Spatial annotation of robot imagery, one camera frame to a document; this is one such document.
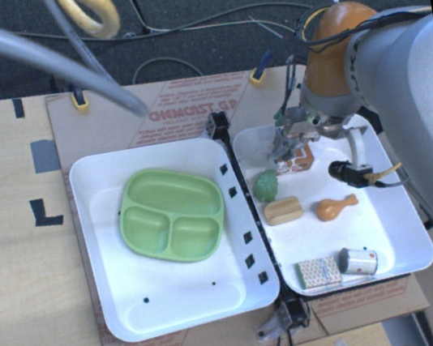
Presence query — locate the orange chicken drumstick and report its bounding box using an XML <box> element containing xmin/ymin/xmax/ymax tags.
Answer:
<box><xmin>313</xmin><ymin>192</ymin><xmax>362</xmax><ymax>224</ymax></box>

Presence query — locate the tan hot dog bun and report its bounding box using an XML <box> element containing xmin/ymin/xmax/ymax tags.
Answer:
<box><xmin>261</xmin><ymin>194</ymin><xmax>307</xmax><ymax>228</ymax></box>

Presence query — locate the orange patterned carton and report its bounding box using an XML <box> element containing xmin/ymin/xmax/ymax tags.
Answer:
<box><xmin>294</xmin><ymin>254</ymin><xmax>345</xmax><ymax>292</ymax></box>

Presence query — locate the green broccoli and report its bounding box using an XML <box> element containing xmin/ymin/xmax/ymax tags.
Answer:
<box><xmin>250</xmin><ymin>168</ymin><xmax>283</xmax><ymax>205</ymax></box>

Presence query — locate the black cylinder on white bracket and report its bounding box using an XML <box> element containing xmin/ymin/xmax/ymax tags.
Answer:
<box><xmin>320</xmin><ymin>124</ymin><xmax>378</xmax><ymax>194</ymax></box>

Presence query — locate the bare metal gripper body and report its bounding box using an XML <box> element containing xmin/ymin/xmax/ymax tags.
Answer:
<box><xmin>279</xmin><ymin>97</ymin><xmax>359</xmax><ymax>147</ymax></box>

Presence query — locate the white can with orange dots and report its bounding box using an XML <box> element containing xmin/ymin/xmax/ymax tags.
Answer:
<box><xmin>335</xmin><ymin>242</ymin><xmax>381</xmax><ymax>282</ymax></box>

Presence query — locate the white plastic tray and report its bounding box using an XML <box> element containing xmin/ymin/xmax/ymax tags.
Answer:
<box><xmin>66</xmin><ymin>127</ymin><xmax>286</xmax><ymax>346</ymax></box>
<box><xmin>229</xmin><ymin>100</ymin><xmax>433</xmax><ymax>305</ymax></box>

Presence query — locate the thin black rod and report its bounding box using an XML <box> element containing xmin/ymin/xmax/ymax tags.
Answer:
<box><xmin>218</xmin><ymin>124</ymin><xmax>301</xmax><ymax>315</ymax></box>

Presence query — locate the orange and white packet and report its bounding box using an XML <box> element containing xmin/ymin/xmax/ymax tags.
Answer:
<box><xmin>272</xmin><ymin>142</ymin><xmax>318</xmax><ymax>177</ymax></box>

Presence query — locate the green divided plate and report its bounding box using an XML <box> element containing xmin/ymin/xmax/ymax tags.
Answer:
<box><xmin>111</xmin><ymin>156</ymin><xmax>234</xmax><ymax>274</ymax></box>

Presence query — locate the black block with thin wires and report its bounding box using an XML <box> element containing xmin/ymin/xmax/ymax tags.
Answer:
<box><xmin>205</xmin><ymin>109</ymin><xmax>234</xmax><ymax>142</ymax></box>
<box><xmin>250</xmin><ymin>295</ymin><xmax>315</xmax><ymax>344</ymax></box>

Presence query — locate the brown cardboard board red print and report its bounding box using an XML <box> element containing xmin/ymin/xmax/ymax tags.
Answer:
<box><xmin>45</xmin><ymin>40</ymin><xmax>433</xmax><ymax>346</ymax></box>

